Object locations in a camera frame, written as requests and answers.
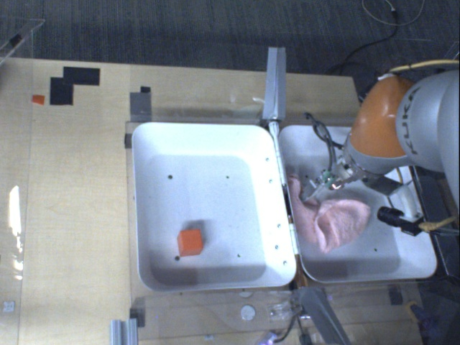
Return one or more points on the pink cloth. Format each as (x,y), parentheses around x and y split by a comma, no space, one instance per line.
(334,221)

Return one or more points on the black cylinder on white bracket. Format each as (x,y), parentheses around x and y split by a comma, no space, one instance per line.
(395,217)

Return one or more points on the white plastic tray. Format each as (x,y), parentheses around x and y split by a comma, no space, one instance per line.
(212,207)
(373,261)

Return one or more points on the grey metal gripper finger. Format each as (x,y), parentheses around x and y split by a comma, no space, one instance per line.
(313,194)

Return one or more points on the orange cube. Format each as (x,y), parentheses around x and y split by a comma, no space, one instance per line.
(190,243)

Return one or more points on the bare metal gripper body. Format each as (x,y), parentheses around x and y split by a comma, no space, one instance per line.
(344,179)

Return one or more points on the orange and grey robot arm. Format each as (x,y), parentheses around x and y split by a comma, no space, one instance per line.
(424,120)

